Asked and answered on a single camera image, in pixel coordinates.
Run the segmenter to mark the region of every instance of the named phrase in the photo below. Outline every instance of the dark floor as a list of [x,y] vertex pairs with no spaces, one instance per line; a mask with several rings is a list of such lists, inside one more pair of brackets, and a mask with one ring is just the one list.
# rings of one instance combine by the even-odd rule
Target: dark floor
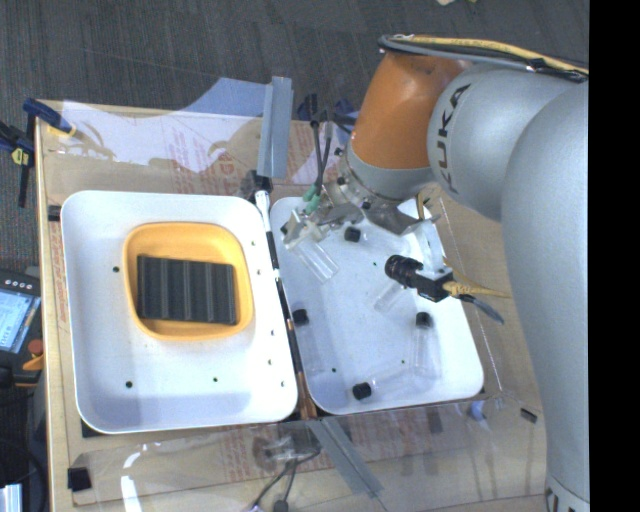
[[[493,39],[588,66],[589,13],[588,0],[0,0],[0,120],[24,128],[27,97],[180,109],[221,77],[274,75],[292,79],[294,105],[315,92],[357,109],[383,34]],[[18,208],[19,176],[0,153],[0,268],[13,271],[38,264],[34,184]],[[28,393],[0,390],[7,482],[30,479]]]

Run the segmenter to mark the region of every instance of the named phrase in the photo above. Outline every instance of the display screen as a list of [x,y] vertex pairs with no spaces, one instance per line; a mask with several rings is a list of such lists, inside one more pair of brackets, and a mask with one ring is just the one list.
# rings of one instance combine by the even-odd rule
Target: display screen
[[0,289],[1,351],[20,351],[39,306],[40,297]]

